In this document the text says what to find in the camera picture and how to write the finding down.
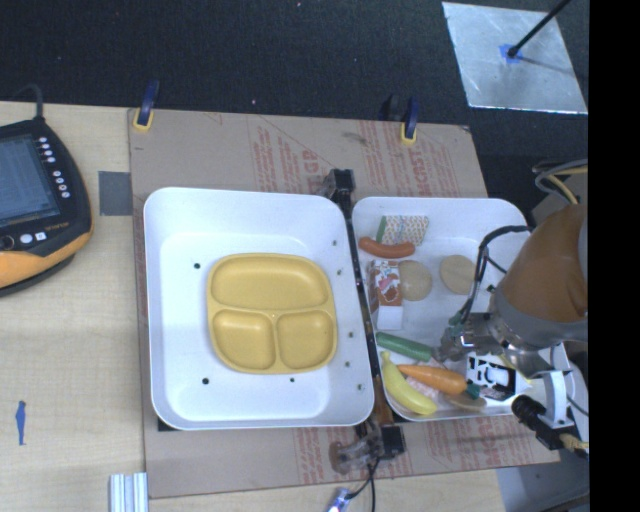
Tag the black cylinder on white bracket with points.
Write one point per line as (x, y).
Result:
(555, 400)

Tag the brown cardboard board red print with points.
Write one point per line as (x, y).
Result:
(225, 150)

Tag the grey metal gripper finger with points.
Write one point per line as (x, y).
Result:
(440, 353)

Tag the orange carrot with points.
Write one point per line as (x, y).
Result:
(435, 378)

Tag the brown flat biscuit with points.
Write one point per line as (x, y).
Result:
(467, 402)

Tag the white plastic tray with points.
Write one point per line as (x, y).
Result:
(450, 220)
(190, 320)

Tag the white and orange carton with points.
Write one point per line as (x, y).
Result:
(386, 295)

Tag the green cucumber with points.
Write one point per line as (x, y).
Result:
(402, 346)

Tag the beige bread roll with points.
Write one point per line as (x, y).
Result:
(416, 280)

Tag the pink toy food slice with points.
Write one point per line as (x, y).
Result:
(422, 390)

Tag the black and white carton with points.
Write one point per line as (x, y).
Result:
(492, 377)

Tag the thin black and white rod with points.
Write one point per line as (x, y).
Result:
(361, 285)

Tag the orange sausage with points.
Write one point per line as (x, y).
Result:
(385, 247)

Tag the yellow divided plate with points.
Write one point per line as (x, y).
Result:
(270, 310)

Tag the yellow banana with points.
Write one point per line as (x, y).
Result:
(405, 392)

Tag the beige round biscuit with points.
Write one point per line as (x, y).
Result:
(456, 275)

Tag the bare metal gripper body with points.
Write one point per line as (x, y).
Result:
(477, 332)

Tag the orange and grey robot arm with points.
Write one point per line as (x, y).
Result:
(545, 260)

